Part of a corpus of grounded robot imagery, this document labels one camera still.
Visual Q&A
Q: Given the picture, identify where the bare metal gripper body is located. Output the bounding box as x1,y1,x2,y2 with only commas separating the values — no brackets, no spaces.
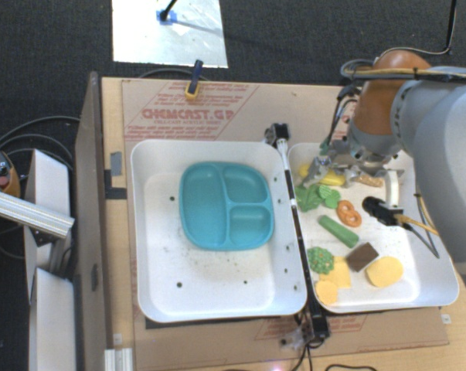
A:
324,138,396,178

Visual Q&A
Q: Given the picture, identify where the yellow banana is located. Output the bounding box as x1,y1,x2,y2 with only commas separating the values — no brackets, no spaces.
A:
298,163,346,187

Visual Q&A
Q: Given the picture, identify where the tan crinkled biscuit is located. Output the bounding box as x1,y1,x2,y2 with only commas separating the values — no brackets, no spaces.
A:
355,172,385,189

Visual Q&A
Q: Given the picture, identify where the green ridged round slice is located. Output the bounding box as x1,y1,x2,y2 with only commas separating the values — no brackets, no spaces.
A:
318,184,342,209

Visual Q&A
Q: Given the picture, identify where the green lettuce leaf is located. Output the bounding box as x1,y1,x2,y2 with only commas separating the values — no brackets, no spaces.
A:
294,183,326,213

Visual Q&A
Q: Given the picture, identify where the orange pretzel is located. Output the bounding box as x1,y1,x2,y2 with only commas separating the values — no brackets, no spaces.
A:
335,199,363,229

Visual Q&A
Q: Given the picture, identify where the green cucumber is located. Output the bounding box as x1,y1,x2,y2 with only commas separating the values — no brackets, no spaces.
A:
318,214,360,250

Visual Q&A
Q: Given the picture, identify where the thin black and white rod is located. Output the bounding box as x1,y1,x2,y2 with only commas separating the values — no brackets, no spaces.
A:
277,139,323,324

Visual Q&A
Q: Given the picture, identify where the brown chocolate square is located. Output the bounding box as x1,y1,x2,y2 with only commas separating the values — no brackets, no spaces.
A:
345,241,380,274

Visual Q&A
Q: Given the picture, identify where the green peas cluster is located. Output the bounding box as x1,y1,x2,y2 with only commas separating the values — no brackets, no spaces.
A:
307,246,336,275

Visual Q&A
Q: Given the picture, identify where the brown cardboard board red print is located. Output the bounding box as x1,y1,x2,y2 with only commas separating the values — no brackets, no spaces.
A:
121,78,450,357

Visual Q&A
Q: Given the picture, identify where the yellow cheese slice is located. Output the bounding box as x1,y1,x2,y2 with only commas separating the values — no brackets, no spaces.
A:
319,256,352,290

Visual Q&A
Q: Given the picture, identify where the yellow oval slice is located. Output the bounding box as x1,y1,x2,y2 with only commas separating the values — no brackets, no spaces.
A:
365,256,405,289

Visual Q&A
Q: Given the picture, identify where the orange round disc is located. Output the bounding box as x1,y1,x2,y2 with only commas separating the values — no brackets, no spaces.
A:
315,279,339,306

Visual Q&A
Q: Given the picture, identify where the blue divided plate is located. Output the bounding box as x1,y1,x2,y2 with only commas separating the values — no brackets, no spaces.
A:
178,161,275,252

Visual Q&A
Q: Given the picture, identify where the white plastic tray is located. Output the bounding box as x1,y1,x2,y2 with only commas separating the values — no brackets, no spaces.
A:
287,141,461,315
130,138,309,324

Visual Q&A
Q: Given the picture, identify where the black cylinder on white bracket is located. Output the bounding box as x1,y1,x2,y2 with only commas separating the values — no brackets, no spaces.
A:
362,170,406,227

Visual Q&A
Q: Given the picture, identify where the black block with thin wires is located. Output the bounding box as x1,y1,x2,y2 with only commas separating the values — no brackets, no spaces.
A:
294,311,331,348
265,122,291,145

